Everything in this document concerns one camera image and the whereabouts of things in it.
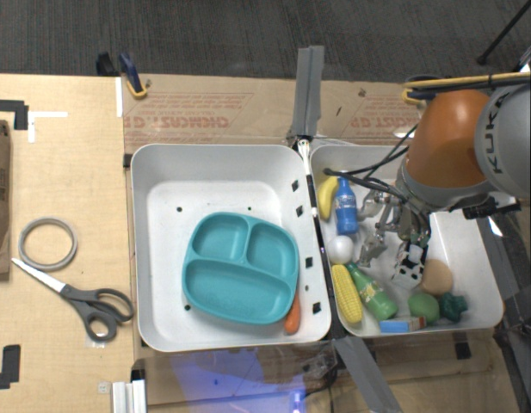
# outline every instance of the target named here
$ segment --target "blue plate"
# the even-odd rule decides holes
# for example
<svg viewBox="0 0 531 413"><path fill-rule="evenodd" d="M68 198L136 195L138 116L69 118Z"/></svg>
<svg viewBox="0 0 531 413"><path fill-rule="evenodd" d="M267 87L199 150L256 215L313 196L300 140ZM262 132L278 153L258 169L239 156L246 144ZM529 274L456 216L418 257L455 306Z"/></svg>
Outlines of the blue plate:
<svg viewBox="0 0 531 413"><path fill-rule="evenodd" d="M284 318L296 291L298 247L284 229L237 213L214 213L194 229L182 290L201 311L246 324Z"/></svg>

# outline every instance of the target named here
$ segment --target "yellow corn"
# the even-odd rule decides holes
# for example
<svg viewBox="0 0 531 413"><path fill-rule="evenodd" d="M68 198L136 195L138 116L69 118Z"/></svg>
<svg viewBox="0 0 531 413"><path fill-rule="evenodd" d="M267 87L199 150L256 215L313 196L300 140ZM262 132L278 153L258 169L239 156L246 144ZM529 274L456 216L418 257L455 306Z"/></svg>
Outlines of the yellow corn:
<svg viewBox="0 0 531 413"><path fill-rule="evenodd" d="M362 319L362 303L349 271L343 265L332 266L332 281L337 306L348 323L359 323Z"/></svg>

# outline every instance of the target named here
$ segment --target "tape roll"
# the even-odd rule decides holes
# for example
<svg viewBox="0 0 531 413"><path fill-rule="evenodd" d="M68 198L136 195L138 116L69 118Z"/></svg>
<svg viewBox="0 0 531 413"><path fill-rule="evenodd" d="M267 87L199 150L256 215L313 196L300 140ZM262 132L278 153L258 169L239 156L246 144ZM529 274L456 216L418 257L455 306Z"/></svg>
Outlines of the tape roll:
<svg viewBox="0 0 531 413"><path fill-rule="evenodd" d="M68 233L68 236L70 237L70 240L72 242L70 251L68 252L66 257L63 258L62 260L59 260L56 263L51 263L51 264L37 263L34 260L32 260L28 256L28 254L26 254L26 250L24 249L24 244L26 243L26 237L28 237L28 234L32 230L37 228L38 226L42 226L42 225L60 226L61 228L63 228ZM28 265L36 268L36 269L39 269L41 271L56 271L57 269L63 268L64 266L66 266L68 263L70 263L72 261L72 259L76 255L76 251L77 251L77 236L76 236L76 233L74 232L74 229L72 228L72 226L68 222L66 222L66 221L64 221L62 219L56 218L56 217L42 217L42 218L39 218L39 219L36 219L36 220L32 220L21 231L21 235L20 235L20 237L18 239L18 255L20 256L20 258L26 264L28 264Z"/></svg>

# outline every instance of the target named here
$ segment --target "green ball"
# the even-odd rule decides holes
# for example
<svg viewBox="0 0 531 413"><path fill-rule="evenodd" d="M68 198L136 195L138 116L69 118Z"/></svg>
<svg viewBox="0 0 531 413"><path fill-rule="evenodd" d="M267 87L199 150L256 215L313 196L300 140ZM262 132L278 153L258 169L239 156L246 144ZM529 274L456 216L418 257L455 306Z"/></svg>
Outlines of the green ball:
<svg viewBox="0 0 531 413"><path fill-rule="evenodd" d="M409 309L413 317L426 317L428 324L434 323L441 317L437 299L428 293L415 293L412 295L409 298Z"/></svg>

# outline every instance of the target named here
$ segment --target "scissor handle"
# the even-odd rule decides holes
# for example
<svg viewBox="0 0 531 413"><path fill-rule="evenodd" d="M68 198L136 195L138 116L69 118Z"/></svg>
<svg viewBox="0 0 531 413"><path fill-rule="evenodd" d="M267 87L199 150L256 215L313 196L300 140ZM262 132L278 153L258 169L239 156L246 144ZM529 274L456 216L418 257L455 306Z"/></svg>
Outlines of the scissor handle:
<svg viewBox="0 0 531 413"><path fill-rule="evenodd" d="M75 287L66 285L60 291L60 294L64 298L69 300L86 302L88 305L91 305L96 309L111 315L118 322L121 323L132 319L135 313L133 309L133 303L124 293L121 293L120 291L116 291L115 289L111 289L108 287L103 287L92 291L80 291ZM113 305L106 301L102 301L102 297L110 296L121 300L124 303L123 309L126 309L126 311L122 312L118 307L116 307L116 305Z"/></svg>
<svg viewBox="0 0 531 413"><path fill-rule="evenodd" d="M111 314L90 306L88 303L76 299L68 299L68 301L76 308L77 313L82 318L83 326L90 338L97 342L106 342L112 340L116 336L117 326L114 316ZM93 330L92 323L99 321L103 323L107 332L105 334L97 333Z"/></svg>

